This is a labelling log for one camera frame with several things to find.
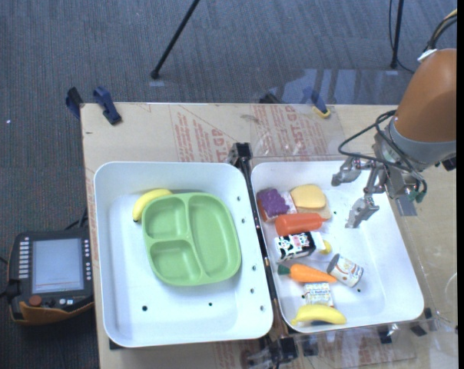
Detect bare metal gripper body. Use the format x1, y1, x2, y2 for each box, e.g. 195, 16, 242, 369
371, 127, 428, 217

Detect tan bread slice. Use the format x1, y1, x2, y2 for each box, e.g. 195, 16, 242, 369
289, 183, 333, 221

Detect white printed can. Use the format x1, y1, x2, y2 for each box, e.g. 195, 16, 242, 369
326, 253, 365, 289

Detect orange sausage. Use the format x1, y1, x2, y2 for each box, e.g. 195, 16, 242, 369
273, 211, 330, 238

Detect white plastic tray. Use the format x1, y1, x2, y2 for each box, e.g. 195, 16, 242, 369
93, 161, 275, 349
250, 160, 426, 334

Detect white carton with cow print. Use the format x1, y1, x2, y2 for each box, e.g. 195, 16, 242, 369
273, 231, 333, 264

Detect purple grapes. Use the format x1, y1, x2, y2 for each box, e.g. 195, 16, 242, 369
256, 187, 298, 224

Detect orange carrot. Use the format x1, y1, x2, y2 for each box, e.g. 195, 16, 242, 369
277, 263, 338, 284

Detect small yellow white packet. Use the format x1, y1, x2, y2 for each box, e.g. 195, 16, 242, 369
302, 281, 335, 308

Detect yellow banana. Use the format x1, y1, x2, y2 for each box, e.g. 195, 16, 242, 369
290, 303, 348, 327
131, 188, 174, 224

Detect green divided plate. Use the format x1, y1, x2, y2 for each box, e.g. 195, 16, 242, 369
141, 191, 243, 288

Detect brown cardboard board red print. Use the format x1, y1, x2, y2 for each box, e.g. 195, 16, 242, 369
79, 102, 458, 369

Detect black block with wires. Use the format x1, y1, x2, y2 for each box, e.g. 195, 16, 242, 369
267, 333, 299, 362
227, 141, 254, 168

